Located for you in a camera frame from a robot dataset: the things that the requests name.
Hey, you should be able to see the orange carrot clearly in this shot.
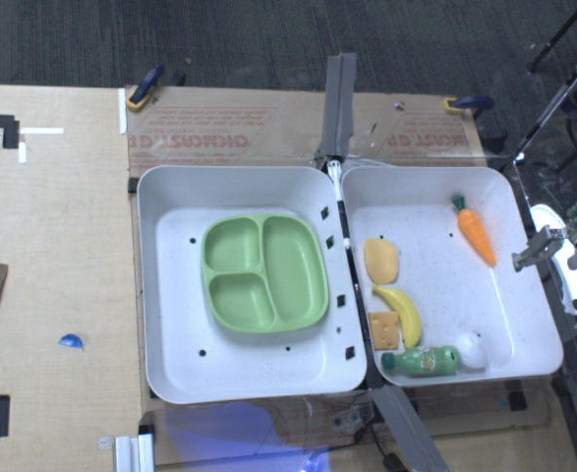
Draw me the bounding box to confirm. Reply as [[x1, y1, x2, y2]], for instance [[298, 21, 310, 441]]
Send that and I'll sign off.
[[450, 194, 498, 268]]

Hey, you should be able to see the white plastic tray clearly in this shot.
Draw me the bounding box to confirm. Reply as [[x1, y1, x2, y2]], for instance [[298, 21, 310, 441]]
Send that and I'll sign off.
[[340, 165, 565, 388], [136, 164, 369, 406]]

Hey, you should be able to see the white egg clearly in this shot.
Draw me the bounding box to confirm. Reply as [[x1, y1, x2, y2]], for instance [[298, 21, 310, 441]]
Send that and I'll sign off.
[[453, 331, 490, 371]]

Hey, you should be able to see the yellow banana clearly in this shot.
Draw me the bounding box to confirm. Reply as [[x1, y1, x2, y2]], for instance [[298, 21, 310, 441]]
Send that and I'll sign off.
[[371, 283, 424, 350]]

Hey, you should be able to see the yellow bread slice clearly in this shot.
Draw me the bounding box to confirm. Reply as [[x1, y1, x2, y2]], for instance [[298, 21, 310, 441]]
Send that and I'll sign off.
[[363, 237, 400, 286]]

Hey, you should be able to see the green plastic bottle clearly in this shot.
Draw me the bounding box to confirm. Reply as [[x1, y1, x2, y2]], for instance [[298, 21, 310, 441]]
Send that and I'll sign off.
[[380, 344, 462, 379]]

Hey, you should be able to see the orange cheese biscuit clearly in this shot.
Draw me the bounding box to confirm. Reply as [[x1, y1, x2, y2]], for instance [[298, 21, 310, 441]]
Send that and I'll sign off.
[[367, 310, 401, 351]]

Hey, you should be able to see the thin black and white rod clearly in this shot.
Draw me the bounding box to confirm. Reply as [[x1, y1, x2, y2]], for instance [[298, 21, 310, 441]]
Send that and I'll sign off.
[[326, 158, 384, 389]]

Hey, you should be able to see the green divided plate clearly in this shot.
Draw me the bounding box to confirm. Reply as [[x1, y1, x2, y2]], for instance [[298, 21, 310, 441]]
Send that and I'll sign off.
[[200, 212, 330, 335]]

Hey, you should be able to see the brown cardboard board red print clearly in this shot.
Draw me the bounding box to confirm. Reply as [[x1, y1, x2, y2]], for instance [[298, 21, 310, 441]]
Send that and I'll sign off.
[[125, 85, 552, 467]]

